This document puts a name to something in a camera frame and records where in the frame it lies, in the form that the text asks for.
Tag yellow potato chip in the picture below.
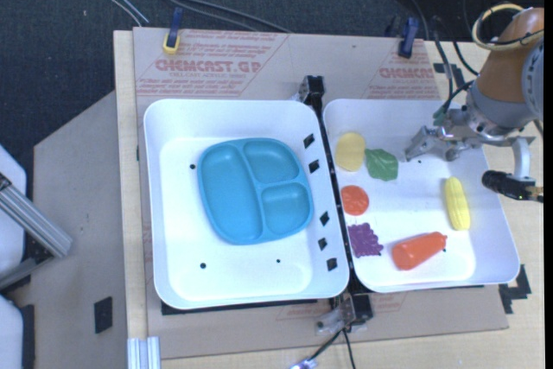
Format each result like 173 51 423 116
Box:
334 131 367 173

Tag black block with thin wires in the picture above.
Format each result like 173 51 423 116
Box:
301 74 326 105
330 293 373 334

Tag black cylinder on white bracket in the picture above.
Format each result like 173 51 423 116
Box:
481 137 539 202

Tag thin black rod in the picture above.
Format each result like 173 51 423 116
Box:
315 98 354 300

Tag brown cardboard board, red print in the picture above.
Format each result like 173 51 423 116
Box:
131 26 512 360

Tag green lettuce leaf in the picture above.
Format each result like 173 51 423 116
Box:
364 148 399 182

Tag orange slice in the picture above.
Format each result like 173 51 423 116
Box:
340 184 371 217

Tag purple grapes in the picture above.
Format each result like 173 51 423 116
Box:
346 222 385 259

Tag blue divided plate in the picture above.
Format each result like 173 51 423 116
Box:
197 137 314 246

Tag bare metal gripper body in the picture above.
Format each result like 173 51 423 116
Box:
435 106 537 150

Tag orange bottle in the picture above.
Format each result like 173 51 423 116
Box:
391 231 448 272

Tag yellow corn cob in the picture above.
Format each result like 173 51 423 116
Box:
443 176 472 232

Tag white plastic tray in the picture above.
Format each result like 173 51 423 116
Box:
321 98 521 295
143 98 351 310

